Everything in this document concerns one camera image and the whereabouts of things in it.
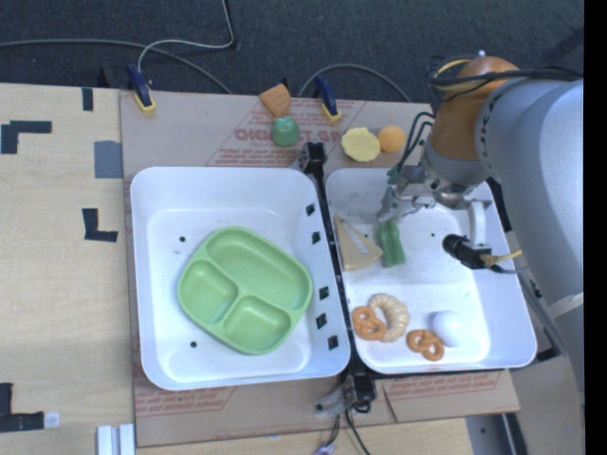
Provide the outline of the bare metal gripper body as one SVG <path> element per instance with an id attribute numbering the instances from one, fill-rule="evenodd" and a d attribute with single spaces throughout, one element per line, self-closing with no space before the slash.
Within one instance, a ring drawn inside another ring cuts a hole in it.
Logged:
<path id="1" fill-rule="evenodd" d="M 460 208 L 480 184 L 480 167 L 455 164 L 438 170 L 433 165 L 404 165 L 395 174 L 395 195 L 431 195 L 436 204 Z"/>

